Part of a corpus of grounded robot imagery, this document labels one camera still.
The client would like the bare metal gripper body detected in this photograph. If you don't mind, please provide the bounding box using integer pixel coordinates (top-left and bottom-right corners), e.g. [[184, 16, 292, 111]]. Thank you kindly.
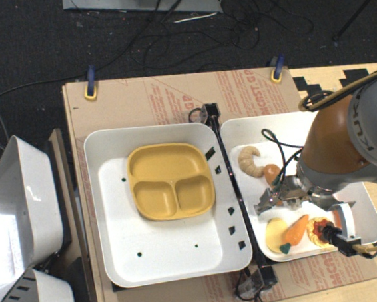
[[271, 170, 336, 216]]

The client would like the orange carrot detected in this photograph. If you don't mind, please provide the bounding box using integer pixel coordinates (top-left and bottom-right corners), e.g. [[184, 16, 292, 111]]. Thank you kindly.
[[275, 213, 314, 256]]

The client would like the orange rounded toy food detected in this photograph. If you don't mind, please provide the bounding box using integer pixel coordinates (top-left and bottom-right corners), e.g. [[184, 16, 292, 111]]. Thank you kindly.
[[262, 163, 284, 187]]

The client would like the yellow toy food slice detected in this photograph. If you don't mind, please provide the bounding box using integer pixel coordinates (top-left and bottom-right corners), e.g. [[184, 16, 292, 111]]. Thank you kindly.
[[262, 216, 292, 255]]

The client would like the thin black rod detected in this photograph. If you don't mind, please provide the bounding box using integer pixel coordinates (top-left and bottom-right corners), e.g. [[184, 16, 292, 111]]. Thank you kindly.
[[208, 112, 272, 277]]

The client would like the yellow biscuit with red centre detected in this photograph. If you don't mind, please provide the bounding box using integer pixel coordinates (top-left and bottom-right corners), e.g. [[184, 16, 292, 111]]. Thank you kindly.
[[305, 215, 337, 247]]

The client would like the beige croissant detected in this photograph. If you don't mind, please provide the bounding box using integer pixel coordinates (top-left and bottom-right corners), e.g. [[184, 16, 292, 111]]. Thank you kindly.
[[236, 144, 266, 181]]

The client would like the white plastic tray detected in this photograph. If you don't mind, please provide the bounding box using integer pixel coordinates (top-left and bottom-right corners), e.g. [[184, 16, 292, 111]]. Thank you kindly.
[[218, 104, 377, 268], [81, 115, 256, 292]]

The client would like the yellow divided plate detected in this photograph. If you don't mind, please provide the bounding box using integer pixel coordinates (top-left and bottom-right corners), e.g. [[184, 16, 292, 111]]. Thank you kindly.
[[124, 138, 218, 225]]

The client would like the brown cardboard board red print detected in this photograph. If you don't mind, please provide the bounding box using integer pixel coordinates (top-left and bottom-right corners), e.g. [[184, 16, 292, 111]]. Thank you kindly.
[[60, 52, 377, 302]]

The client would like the black cylinder on white bracket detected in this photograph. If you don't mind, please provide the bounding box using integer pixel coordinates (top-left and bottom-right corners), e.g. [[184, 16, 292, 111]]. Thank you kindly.
[[318, 200, 364, 260]]

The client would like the black block with thin wires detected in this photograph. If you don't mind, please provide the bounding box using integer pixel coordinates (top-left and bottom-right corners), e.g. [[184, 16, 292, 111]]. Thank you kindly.
[[200, 101, 222, 126], [236, 264, 280, 301]]

